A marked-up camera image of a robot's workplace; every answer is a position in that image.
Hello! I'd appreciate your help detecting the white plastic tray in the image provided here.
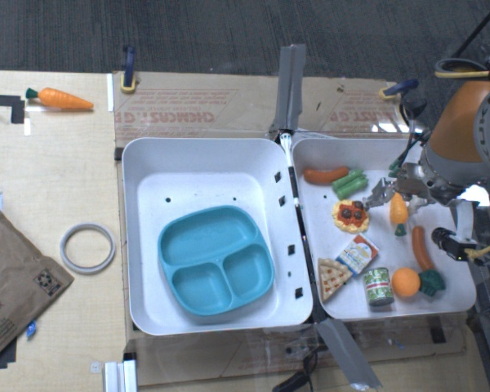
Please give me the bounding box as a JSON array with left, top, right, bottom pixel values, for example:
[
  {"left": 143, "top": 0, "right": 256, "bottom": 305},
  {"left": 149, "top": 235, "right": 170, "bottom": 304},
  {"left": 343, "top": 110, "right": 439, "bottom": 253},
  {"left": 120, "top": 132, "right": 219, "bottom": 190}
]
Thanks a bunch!
[
  {"left": 290, "top": 137, "right": 478, "bottom": 323},
  {"left": 121, "top": 137, "right": 314, "bottom": 337}
]

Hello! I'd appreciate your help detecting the orange toy sausage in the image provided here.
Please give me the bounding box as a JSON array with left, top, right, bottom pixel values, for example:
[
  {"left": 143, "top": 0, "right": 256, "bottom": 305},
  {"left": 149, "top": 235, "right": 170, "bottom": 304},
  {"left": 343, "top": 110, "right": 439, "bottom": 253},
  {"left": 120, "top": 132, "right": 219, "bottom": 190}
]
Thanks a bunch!
[
  {"left": 411, "top": 225, "right": 435, "bottom": 272},
  {"left": 302, "top": 166, "right": 350, "bottom": 186}
]

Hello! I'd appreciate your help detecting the brown paper envelope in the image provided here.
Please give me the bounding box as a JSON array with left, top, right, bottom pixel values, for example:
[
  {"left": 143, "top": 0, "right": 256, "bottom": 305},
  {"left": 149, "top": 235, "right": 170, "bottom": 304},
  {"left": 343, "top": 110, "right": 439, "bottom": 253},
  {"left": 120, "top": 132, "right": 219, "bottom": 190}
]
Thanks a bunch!
[{"left": 0, "top": 194, "right": 75, "bottom": 369}]

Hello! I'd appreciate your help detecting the toy pizza slice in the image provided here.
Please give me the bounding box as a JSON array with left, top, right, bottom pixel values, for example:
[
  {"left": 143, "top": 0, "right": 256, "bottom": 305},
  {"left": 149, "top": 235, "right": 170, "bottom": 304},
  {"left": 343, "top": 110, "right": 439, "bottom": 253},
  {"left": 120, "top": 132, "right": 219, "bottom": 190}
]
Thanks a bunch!
[{"left": 317, "top": 257, "right": 354, "bottom": 305}]

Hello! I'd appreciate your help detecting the orange toy fruit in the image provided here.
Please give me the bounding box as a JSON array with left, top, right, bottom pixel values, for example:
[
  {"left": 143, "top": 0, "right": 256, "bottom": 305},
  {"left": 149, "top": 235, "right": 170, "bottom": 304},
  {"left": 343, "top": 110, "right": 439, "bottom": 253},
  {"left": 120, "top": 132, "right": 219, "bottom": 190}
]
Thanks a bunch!
[{"left": 390, "top": 267, "right": 421, "bottom": 299}]

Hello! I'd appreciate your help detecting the small green and white can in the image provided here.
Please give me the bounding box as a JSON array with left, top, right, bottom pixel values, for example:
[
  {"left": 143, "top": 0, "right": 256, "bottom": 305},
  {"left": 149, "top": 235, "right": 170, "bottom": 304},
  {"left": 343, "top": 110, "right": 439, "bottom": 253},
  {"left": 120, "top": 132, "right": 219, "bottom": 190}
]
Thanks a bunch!
[{"left": 363, "top": 267, "right": 395, "bottom": 307}]

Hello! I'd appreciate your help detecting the thin black and white rod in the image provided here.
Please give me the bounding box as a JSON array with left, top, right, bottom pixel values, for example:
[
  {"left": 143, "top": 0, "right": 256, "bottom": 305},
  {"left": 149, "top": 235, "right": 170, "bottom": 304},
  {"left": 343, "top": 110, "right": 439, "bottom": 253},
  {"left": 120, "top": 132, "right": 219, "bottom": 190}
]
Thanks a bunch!
[{"left": 278, "top": 132, "right": 326, "bottom": 323}]

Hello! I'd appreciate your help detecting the small orange toy carrot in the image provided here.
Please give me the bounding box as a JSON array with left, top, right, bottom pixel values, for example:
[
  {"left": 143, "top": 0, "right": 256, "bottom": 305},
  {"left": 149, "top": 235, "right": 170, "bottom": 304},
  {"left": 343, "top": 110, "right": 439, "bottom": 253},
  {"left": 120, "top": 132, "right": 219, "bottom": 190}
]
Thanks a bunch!
[{"left": 389, "top": 192, "right": 410, "bottom": 238}]

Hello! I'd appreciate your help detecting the black cylinder on white bracket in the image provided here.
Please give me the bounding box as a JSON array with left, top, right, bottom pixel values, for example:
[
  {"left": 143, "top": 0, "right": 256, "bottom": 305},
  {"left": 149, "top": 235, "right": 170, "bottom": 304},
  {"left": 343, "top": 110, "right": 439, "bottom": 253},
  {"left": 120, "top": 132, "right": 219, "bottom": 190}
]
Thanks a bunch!
[{"left": 430, "top": 185, "right": 490, "bottom": 263}]

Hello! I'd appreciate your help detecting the brown cardboard board red print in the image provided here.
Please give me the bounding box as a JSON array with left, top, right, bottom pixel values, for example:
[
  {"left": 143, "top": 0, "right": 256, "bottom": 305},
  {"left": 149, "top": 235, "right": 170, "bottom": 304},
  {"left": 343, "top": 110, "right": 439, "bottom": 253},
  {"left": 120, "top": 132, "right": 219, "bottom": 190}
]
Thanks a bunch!
[{"left": 112, "top": 70, "right": 481, "bottom": 387}]

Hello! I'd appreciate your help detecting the blue divided plate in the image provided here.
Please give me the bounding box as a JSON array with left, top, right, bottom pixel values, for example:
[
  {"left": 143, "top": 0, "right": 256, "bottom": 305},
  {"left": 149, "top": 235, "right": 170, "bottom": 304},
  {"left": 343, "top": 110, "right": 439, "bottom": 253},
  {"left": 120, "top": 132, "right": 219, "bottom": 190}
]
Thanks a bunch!
[{"left": 157, "top": 205, "right": 276, "bottom": 318}]

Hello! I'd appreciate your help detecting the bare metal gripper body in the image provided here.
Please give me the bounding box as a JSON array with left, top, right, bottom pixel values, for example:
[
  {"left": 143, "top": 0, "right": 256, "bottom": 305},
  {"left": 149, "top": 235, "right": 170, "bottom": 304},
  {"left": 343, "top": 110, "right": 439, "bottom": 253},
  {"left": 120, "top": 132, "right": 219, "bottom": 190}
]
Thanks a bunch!
[{"left": 392, "top": 162, "right": 465, "bottom": 207}]

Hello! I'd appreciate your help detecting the large orange toy carrot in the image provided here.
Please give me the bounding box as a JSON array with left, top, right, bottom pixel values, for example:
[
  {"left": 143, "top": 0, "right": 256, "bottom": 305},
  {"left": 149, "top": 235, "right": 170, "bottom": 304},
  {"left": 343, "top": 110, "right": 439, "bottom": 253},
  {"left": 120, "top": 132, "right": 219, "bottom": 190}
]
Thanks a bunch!
[{"left": 24, "top": 87, "right": 95, "bottom": 112}]

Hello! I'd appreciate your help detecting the green toy broccoli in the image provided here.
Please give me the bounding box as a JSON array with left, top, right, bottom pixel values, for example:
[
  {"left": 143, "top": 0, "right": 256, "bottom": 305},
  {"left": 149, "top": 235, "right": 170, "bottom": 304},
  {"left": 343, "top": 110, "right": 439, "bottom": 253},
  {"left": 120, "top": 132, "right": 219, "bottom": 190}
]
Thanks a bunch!
[{"left": 417, "top": 269, "right": 447, "bottom": 298}]

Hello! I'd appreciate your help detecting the yellow toy spaghetti with meatballs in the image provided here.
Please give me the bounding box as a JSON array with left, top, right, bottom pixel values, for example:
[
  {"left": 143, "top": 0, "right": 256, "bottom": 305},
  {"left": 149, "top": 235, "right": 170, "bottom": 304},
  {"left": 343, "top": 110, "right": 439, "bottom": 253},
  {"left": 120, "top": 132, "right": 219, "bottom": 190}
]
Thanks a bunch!
[{"left": 331, "top": 199, "right": 371, "bottom": 234}]

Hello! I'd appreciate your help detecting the small white and orange carton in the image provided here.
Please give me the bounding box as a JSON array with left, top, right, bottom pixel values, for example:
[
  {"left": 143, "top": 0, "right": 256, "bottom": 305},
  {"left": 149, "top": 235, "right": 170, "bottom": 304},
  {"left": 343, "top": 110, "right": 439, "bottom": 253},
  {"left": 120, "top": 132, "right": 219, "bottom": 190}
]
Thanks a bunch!
[{"left": 335, "top": 233, "right": 381, "bottom": 278}]

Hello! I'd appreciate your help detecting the white tape ring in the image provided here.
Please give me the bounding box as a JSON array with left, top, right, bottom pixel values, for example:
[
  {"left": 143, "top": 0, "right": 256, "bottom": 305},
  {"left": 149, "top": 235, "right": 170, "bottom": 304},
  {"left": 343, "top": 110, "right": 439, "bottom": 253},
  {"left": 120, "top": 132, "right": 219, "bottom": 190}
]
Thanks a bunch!
[{"left": 59, "top": 222, "right": 118, "bottom": 276}]

